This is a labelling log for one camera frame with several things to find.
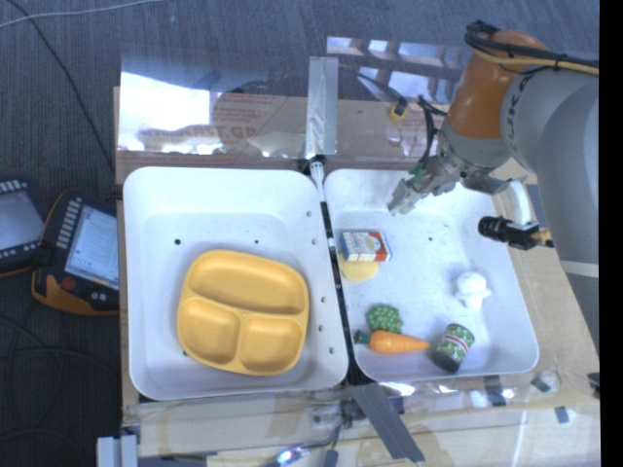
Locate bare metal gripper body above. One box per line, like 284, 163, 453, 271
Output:
409, 155, 462, 198

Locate green and white can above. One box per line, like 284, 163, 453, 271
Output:
431, 322, 477, 375

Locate green grapes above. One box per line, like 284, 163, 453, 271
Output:
365, 304, 405, 336

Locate yellow divided plate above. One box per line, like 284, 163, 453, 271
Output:
175, 248, 312, 378

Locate orange carrot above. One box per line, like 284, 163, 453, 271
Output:
352, 329, 432, 356

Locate yellow round biscuit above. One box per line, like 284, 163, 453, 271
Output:
339, 254, 381, 284

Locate white plastic tray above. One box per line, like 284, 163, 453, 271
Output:
122, 164, 350, 402
322, 167, 540, 384

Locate brown cardboard board red print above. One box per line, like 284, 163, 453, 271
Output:
112, 85, 601, 458

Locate white blue red carton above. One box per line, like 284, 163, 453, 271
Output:
337, 231, 393, 264

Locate black cylinder on white bracket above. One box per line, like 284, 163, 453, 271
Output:
477, 178, 542, 252

